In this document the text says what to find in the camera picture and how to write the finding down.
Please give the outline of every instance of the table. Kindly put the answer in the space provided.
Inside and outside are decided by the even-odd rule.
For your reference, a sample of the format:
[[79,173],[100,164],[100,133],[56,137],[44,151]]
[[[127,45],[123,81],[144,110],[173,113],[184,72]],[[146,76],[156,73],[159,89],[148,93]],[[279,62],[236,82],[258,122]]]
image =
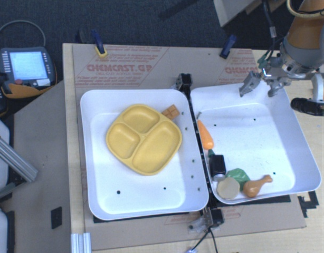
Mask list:
[[[71,232],[84,233],[73,46],[74,44],[63,44],[70,218]],[[253,54],[259,57],[262,55],[262,52],[253,51]],[[290,98],[311,96],[311,84],[309,82],[294,82],[285,89]],[[315,210],[308,211],[307,227],[303,229],[219,237],[216,238],[219,252],[324,252],[324,118],[300,113],[297,113],[297,117],[322,174],[322,185],[316,190],[319,206]],[[196,242],[197,239],[194,239],[193,241],[165,242],[130,248],[97,250],[95,252],[185,252]],[[198,249],[202,252],[213,251],[212,240],[205,239]]]

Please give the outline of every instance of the green object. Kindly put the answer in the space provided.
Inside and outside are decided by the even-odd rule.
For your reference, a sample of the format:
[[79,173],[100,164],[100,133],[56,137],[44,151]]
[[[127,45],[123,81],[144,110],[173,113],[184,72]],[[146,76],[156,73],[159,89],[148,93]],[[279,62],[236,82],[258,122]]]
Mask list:
[[208,157],[211,158],[213,155],[215,155],[215,152],[212,149],[208,150]]
[[259,58],[259,59],[257,60],[257,63],[259,64],[259,65],[258,65],[258,68],[259,68],[259,69],[264,68],[264,67],[266,66],[266,64],[268,63],[267,60],[265,60],[267,54],[268,54],[268,53],[265,53],[261,58]]
[[239,184],[240,184],[240,191],[243,190],[244,184],[248,181],[250,181],[249,176],[243,171],[242,169],[233,169],[231,171],[228,171],[225,175],[225,177],[232,177],[234,178]]

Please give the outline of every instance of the black cable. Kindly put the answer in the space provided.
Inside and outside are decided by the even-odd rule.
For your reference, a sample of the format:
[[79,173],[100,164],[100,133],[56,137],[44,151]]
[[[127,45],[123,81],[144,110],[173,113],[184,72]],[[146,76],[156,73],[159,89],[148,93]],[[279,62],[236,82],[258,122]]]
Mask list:
[[272,57],[273,52],[274,52],[274,47],[275,47],[275,43],[276,43],[275,38],[277,37],[277,35],[276,35],[275,27],[274,27],[274,24],[273,24],[273,21],[272,21],[272,18],[271,18],[271,11],[270,11],[269,1],[268,0],[262,0],[262,4],[263,4],[263,9],[264,9],[266,20],[268,21],[268,24],[269,24],[270,35],[271,35],[271,38],[272,38],[272,45],[270,47],[270,55],[269,55],[268,58],[266,58],[266,60],[269,61],[271,59],[271,57]]
[[209,228],[209,231],[210,231],[211,236],[213,237],[213,240],[214,240],[215,251],[216,251],[216,253],[218,253],[217,244],[216,244],[216,240],[215,240],[215,236],[213,234],[213,231],[211,230],[211,228]]
[[2,27],[0,27],[0,32],[7,26],[11,25],[11,24],[15,24],[15,23],[28,23],[28,24],[31,24],[33,26],[35,26],[39,31],[40,33],[42,34],[42,37],[43,37],[43,46],[45,47],[46,46],[46,36],[45,36],[45,33],[42,31],[42,29],[35,23],[33,22],[30,22],[30,21],[26,21],[26,20],[16,20],[16,21],[11,21],[11,22],[8,22],[6,24],[4,24]]
[[204,240],[204,238],[208,235],[208,233],[209,233],[209,229],[210,229],[210,227],[208,228],[208,231],[205,233],[205,235],[203,235],[203,237],[197,242],[197,244],[191,249],[191,251],[192,250],[194,250],[203,240]]
[[212,226],[208,227],[207,229],[207,232],[203,235],[203,237],[197,242],[197,244],[190,250],[190,251],[193,251],[196,247],[198,247],[198,245],[204,240],[204,238],[209,234],[209,232],[211,233],[212,237],[213,237],[213,240],[214,240],[214,246],[215,246],[215,251],[216,253],[218,253],[218,249],[217,249],[217,244],[216,244],[216,241],[215,241],[215,237],[214,237],[214,234],[213,232],[211,231],[211,228]]

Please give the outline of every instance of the small wooden block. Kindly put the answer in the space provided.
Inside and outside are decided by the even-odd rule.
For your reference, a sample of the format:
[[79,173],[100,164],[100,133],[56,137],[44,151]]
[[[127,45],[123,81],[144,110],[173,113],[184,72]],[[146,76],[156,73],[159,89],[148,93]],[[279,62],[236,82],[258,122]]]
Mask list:
[[179,111],[175,107],[175,105],[171,105],[166,110],[162,111],[162,114],[169,118],[170,120],[174,119],[175,117],[179,116]]

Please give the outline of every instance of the small black square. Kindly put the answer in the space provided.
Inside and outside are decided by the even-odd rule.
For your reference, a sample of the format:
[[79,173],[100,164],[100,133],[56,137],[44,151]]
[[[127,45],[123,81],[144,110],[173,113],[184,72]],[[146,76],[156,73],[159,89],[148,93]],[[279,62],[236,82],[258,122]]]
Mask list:
[[62,225],[62,207],[55,208],[51,211],[52,229]]

